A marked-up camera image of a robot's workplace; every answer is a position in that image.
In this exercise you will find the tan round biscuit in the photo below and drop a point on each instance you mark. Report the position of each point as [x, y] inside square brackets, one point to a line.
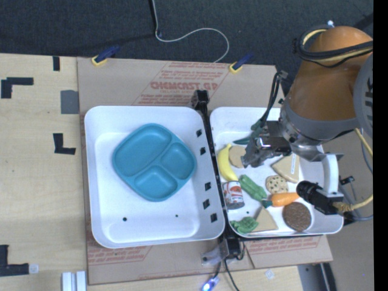
[236, 156]

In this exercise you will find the pale yellow pizza slice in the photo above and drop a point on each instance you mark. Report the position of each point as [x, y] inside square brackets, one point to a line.
[288, 170]

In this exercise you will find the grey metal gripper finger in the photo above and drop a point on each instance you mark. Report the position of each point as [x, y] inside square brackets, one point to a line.
[262, 159]
[247, 158]

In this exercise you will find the white plastic tray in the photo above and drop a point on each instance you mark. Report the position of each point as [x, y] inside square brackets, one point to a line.
[321, 223]
[151, 223]

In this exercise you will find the brown cardboard board red print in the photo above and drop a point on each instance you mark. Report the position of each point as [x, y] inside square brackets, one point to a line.
[121, 83]

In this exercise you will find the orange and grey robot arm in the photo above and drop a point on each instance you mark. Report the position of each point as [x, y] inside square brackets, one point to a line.
[321, 83]

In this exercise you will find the black cylinder on white bracket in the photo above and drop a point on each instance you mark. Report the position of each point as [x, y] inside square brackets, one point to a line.
[318, 196]

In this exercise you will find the brown round patty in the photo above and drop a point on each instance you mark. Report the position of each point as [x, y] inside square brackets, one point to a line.
[297, 217]

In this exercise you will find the orange carrot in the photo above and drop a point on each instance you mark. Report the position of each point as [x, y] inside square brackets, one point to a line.
[283, 199]

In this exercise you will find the green lettuce leaf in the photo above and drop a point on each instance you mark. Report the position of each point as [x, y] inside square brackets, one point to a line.
[244, 225]

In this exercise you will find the green chili pepper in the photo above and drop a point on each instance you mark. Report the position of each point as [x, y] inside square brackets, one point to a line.
[242, 140]

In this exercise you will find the yellow banana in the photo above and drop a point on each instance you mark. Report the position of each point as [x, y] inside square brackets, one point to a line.
[225, 165]

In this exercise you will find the tan bread wedge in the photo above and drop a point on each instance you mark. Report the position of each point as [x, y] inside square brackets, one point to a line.
[266, 221]

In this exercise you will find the chocolate chip cookie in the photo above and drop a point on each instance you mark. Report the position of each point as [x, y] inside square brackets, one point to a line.
[276, 184]

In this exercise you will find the blue divided plate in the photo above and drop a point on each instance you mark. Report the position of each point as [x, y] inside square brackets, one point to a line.
[145, 153]

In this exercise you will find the red and white can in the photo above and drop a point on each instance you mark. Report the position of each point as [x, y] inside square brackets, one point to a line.
[234, 196]

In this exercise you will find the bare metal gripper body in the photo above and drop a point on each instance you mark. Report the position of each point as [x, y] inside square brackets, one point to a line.
[277, 142]

